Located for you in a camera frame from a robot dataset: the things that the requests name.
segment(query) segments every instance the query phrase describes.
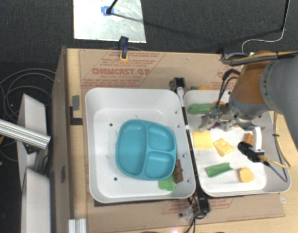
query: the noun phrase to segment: blue tape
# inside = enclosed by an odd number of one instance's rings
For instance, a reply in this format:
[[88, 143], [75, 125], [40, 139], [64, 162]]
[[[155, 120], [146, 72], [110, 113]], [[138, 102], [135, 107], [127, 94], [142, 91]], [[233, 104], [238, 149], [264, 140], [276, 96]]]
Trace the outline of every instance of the blue tape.
[[129, 39], [127, 37], [121, 36], [119, 42], [118, 42], [118, 49], [122, 50], [121, 58], [126, 59], [128, 54], [128, 44]]
[[112, 8], [111, 10], [111, 13], [110, 14], [107, 14], [106, 13], [106, 10], [109, 8], [109, 6], [102, 6], [100, 9], [101, 9], [101, 12], [104, 16], [111, 16], [111, 14], [114, 14], [115, 13], [115, 9]]

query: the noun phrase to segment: black cable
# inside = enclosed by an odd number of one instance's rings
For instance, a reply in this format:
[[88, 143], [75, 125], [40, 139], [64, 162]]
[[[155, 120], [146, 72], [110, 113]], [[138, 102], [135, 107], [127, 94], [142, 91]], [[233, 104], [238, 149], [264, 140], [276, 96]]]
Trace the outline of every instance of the black cable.
[[[279, 159], [280, 159], [280, 163], [283, 164], [283, 161], [281, 159], [281, 151], [280, 151], [280, 147], [278, 145], [278, 140], [277, 140], [277, 137], [279, 137], [279, 135], [277, 135], [277, 132], [276, 132], [276, 126], [277, 126], [277, 112], [274, 112], [274, 123], [273, 123], [273, 136], [274, 136], [274, 143], [275, 143], [275, 147], [276, 147], [276, 152], [279, 156]], [[287, 178], [287, 174], [286, 174], [286, 170], [285, 168], [282, 168], [283, 169], [283, 173], [284, 173], [284, 176], [285, 176], [285, 179], [283, 179], [284, 182], [287, 182], [288, 181], [288, 178]]]
[[193, 203], [193, 198], [194, 198], [194, 196], [192, 196], [192, 199], [190, 199], [190, 198], [187, 198], [187, 200], [188, 200], [188, 203], [191, 205], [192, 203]]
[[285, 173], [286, 178], [284, 179], [284, 177], [269, 162], [266, 161], [266, 162], [263, 162], [263, 164], [271, 168], [284, 182], [288, 182], [286, 173]]
[[49, 155], [47, 154], [45, 157], [43, 157], [42, 163], [41, 163], [41, 170], [43, 170], [44, 161], [46, 158], [48, 158]]
[[2, 93], [2, 99], [4, 100], [4, 98], [5, 98], [5, 93], [4, 93], [4, 89], [3, 89], [2, 85], [1, 85], [1, 81], [0, 81], [0, 88], [1, 88], [1, 93]]
[[18, 71], [16, 73], [13, 73], [11, 74], [9, 77], [5, 78], [4, 80], [2, 80], [0, 82], [0, 85], [2, 85], [4, 82], [6, 82], [7, 80], [9, 80], [10, 78], [20, 74], [20, 73], [23, 73], [23, 72], [28, 72], [28, 71], [43, 71], [43, 72], [49, 72], [49, 73], [52, 73], [52, 74], [55, 74], [55, 72], [53, 71], [50, 71], [50, 70], [46, 70], [46, 69], [42, 69], [42, 68], [30, 68], [30, 69], [26, 69], [26, 70], [22, 70], [22, 71]]
[[[8, 92], [11, 90], [11, 87], [15, 84], [16, 81], [25, 78], [27, 76], [41, 76], [44, 77], [46, 79], [48, 79], [51, 83], [54, 82], [54, 79], [52, 79], [51, 77], [49, 77], [48, 75], [42, 74], [42, 73], [27, 73], [27, 74], [23, 74], [19, 77], [17, 77], [15, 80], [13, 80], [13, 82], [10, 84], [9, 88], [8, 88]], [[11, 111], [11, 113], [15, 116], [17, 116], [17, 114], [12, 110], [10, 103], [9, 103], [9, 99], [6, 99], [7, 105], [8, 105], [8, 109]]]
[[196, 219], [198, 219], [198, 220], [202, 220], [203, 218], [206, 217], [206, 215], [207, 215], [207, 214], [205, 214], [205, 215], [203, 215], [203, 216], [196, 216]]
[[[137, 50], [137, 51], [144, 51], [143, 49], [136, 48], [136, 47], [131, 47], [131, 46], [128, 46], [128, 49], [133, 49], [133, 50]], [[119, 50], [119, 49], [118, 49], [118, 47], [113, 47], [113, 48], [110, 48], [109, 50]]]
[[48, 96], [51, 98], [51, 95], [50, 95], [49, 93], [47, 93], [45, 90], [43, 90], [43, 89], [41, 89], [41, 88], [39, 88], [39, 87], [36, 87], [36, 86], [23, 85], [23, 86], [18, 86], [18, 87], [16, 87], [16, 88], [12, 89], [12, 90], [9, 91], [9, 92], [5, 95], [5, 97], [4, 97], [4, 100], [3, 100], [3, 110], [4, 110], [4, 112], [6, 113], [7, 117], [8, 117], [10, 120], [12, 120], [13, 122], [16, 122], [16, 121], [15, 121], [15, 120], [9, 115], [9, 113], [6, 111], [5, 100], [8, 98], [8, 96], [9, 96], [11, 93], [13, 93], [13, 92], [16, 91], [16, 90], [23, 89], [23, 88], [25, 88], [25, 89], [26, 89], [26, 88], [27, 88], [27, 89], [35, 89], [35, 90], [41, 91], [41, 92], [43, 92], [44, 94], [48, 95]]
[[295, 56], [295, 54], [298, 54], [298, 52], [293, 52], [293, 53], [288, 53], [288, 54], [280, 54], [280, 55], [276, 54], [273, 56], [265, 56], [265, 57], [259, 57], [259, 58], [257, 57], [257, 58], [242, 60], [242, 61], [237, 61], [236, 58], [233, 59], [234, 56], [232, 54], [229, 54], [227, 57], [223, 57], [221, 59], [221, 62], [225, 65], [234, 67], [234, 66], [241, 66], [244, 64], [248, 64], [248, 63], [259, 62], [259, 61], [293, 58]]
[[193, 232], [194, 232], [195, 231], [195, 228], [196, 228], [195, 223], [196, 223], [196, 218], [194, 217], [193, 220], [192, 220], [192, 222], [191, 222], [191, 224], [190, 224], [190, 226], [189, 226], [189, 228], [184, 233], [188, 233], [191, 230], [191, 228], [192, 228], [193, 225], [194, 225], [194, 229], [193, 229]]
[[16, 141], [13, 141], [13, 142], [11, 142], [11, 143], [7, 143], [7, 144], [5, 144], [5, 145], [3, 145], [3, 146], [0, 146], [0, 154], [1, 154], [4, 158], [6, 158], [7, 160], [9, 160], [9, 161], [12, 161], [12, 162], [18, 162], [18, 160], [9, 157], [8, 155], [6, 155], [6, 154], [2, 151], [2, 148], [7, 147], [7, 146], [9, 146], [9, 145], [12, 145], [12, 144], [14, 144], [14, 143], [16, 143]]
[[[53, 112], [52, 112], [52, 103], [50, 101], [49, 106], [46, 107], [46, 120], [47, 120], [47, 133], [48, 135], [53, 135], [52, 134], [52, 118]], [[50, 176], [51, 168], [53, 165], [53, 141], [49, 142], [48, 145], [48, 159], [45, 164], [44, 170], [43, 170], [43, 175]]]
[[228, 88], [228, 84], [231, 80], [234, 80], [234, 79], [237, 79], [237, 77], [232, 77], [232, 78], [229, 78], [228, 81], [226, 82], [225, 86], [223, 87], [222, 89], [222, 94], [221, 94], [221, 97], [223, 96], [224, 92], [226, 91], [226, 89]]
[[114, 0], [113, 3], [110, 5], [110, 7], [109, 7], [108, 9], [106, 9], [106, 13], [107, 13], [108, 15], [111, 14], [111, 11], [112, 11], [113, 7], [115, 6], [115, 4], [116, 4], [118, 1], [119, 1], [119, 0]]
[[221, 87], [220, 87], [220, 90], [219, 90], [217, 103], [212, 107], [213, 114], [215, 114], [217, 109], [218, 109], [218, 106], [219, 106], [219, 103], [220, 103], [220, 100], [221, 100], [221, 97], [222, 97], [221, 94], [222, 94], [222, 89], [223, 89], [224, 83], [225, 83], [225, 80], [222, 80], [222, 84], [221, 84]]
[[15, 115], [12, 114], [12, 115], [10, 115], [10, 116], [11, 116], [11, 117], [16, 117], [16, 118], [17, 118], [17, 117], [18, 117], [18, 116], [17, 116], [18, 113], [19, 113], [19, 110], [15, 111]]
[[235, 56], [249, 57], [249, 54], [247, 54], [247, 53], [242, 53], [242, 52], [234, 52], [234, 53], [225, 54], [225, 55], [221, 58], [221, 62], [224, 63], [224, 62], [226, 61], [226, 59], [234, 58]]
[[282, 23], [282, 26], [281, 26], [281, 30], [284, 30], [285, 29], [285, 26], [286, 26], [286, 18], [287, 18], [289, 3], [290, 3], [290, 0], [286, 0], [286, 2], [285, 2], [284, 18], [283, 18], [283, 23]]

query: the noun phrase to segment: black clamp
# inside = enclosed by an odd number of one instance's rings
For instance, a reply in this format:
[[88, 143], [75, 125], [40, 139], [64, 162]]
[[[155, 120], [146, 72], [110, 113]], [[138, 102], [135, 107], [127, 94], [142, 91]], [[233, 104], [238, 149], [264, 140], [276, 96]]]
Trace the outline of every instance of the black clamp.
[[238, 150], [241, 151], [243, 155], [246, 155], [247, 158], [252, 162], [261, 162], [259, 155], [264, 155], [263, 150], [254, 151], [252, 145], [247, 142], [240, 142], [237, 145]]
[[224, 73], [224, 75], [222, 77], [222, 80], [225, 81], [230, 76], [231, 73], [234, 73], [236, 75], [240, 75], [240, 72], [238, 70], [235, 70], [235, 69], [231, 68], [231, 69], [229, 69], [228, 71], [226, 71]]
[[128, 60], [128, 44], [129, 44], [129, 39], [127, 37], [121, 36], [117, 47], [118, 50], [122, 50], [120, 54], [121, 61]]
[[177, 92], [177, 87], [185, 88], [185, 86], [184, 78], [173, 78], [168, 84], [168, 88], [175, 93]]
[[70, 125], [83, 125], [83, 119], [80, 117], [73, 116], [73, 108], [69, 107]]
[[38, 147], [29, 145], [29, 144], [24, 143], [24, 142], [23, 142], [23, 145], [24, 145], [24, 148], [26, 149], [27, 154], [32, 154], [32, 153], [35, 153], [35, 152], [39, 152], [41, 150]]

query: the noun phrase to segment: metal rod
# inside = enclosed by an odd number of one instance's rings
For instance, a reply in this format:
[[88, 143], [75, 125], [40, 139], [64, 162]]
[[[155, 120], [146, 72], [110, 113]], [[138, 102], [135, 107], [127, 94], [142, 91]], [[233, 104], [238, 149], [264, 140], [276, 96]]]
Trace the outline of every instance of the metal rod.
[[51, 137], [0, 119], [0, 134], [22, 141], [30, 146], [45, 149]]
[[[188, 117], [187, 117], [186, 109], [185, 109], [184, 102], [183, 102], [183, 88], [177, 87], [176, 91], [177, 91], [177, 95], [179, 96], [179, 99], [180, 99], [181, 105], [182, 105], [182, 115], [183, 115], [184, 124], [187, 127], [189, 124], [188, 124]], [[186, 128], [186, 134], [187, 134], [188, 145], [189, 145], [189, 149], [190, 149], [190, 156], [191, 156], [191, 161], [192, 161], [194, 178], [196, 181], [196, 193], [198, 196], [199, 209], [200, 209], [200, 212], [202, 213], [202, 215], [206, 215], [207, 213], [210, 212], [211, 208], [210, 208], [207, 196], [204, 193], [204, 191], [201, 187], [201, 184], [199, 182], [198, 167], [197, 167], [196, 159], [194, 156], [190, 131], [188, 128]]]
[[114, 0], [114, 2], [111, 4], [111, 6], [106, 9], [106, 14], [110, 15], [111, 14], [111, 11], [113, 9], [113, 7], [115, 6], [116, 2], [118, 2], [118, 0]]
[[286, 16], [287, 16], [287, 10], [288, 10], [288, 5], [289, 5], [289, 0], [286, 0], [285, 3], [285, 11], [284, 11], [284, 19], [283, 19], [283, 24], [281, 26], [281, 29], [283, 30], [285, 27], [285, 23], [286, 23]]

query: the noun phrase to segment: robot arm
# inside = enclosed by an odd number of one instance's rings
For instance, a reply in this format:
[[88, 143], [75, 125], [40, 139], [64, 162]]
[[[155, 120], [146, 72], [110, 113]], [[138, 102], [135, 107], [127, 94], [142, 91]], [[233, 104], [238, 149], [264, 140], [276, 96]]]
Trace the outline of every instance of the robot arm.
[[229, 103], [220, 105], [214, 115], [207, 115], [200, 130], [209, 128], [211, 120], [251, 130], [254, 127], [251, 121], [270, 110], [284, 115], [298, 149], [298, 54], [245, 65]]

